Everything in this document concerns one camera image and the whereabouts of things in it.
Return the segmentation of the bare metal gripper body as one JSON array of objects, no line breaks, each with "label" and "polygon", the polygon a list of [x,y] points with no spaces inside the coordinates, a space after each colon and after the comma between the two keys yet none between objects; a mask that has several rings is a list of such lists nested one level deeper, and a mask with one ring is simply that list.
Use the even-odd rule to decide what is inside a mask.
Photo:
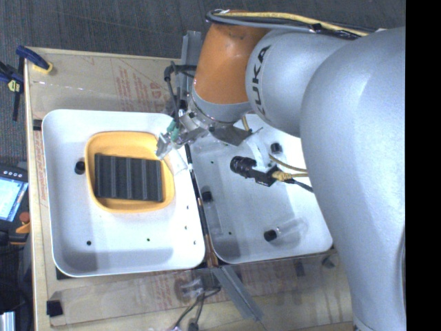
[{"label": "bare metal gripper body", "polygon": [[173,111],[171,116],[178,132],[172,136],[172,141],[181,146],[211,135],[223,143],[239,146],[251,136],[251,131],[236,127],[235,123],[242,121],[245,115],[254,113],[253,110],[224,109],[223,112],[205,114],[201,110],[189,109],[179,116]]}]

